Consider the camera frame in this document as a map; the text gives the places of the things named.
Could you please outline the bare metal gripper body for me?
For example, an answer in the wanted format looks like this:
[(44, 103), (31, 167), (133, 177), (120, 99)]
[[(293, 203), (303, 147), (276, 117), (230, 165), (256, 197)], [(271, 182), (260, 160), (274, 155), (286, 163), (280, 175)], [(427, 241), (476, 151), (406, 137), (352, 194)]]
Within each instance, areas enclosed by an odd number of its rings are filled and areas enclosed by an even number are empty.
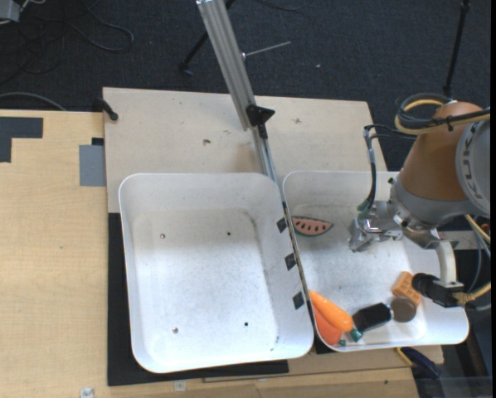
[(421, 248), (436, 248), (440, 243), (435, 226), (392, 201), (373, 202), (358, 212), (358, 220), (362, 233), (375, 233), (376, 242), (405, 237)]

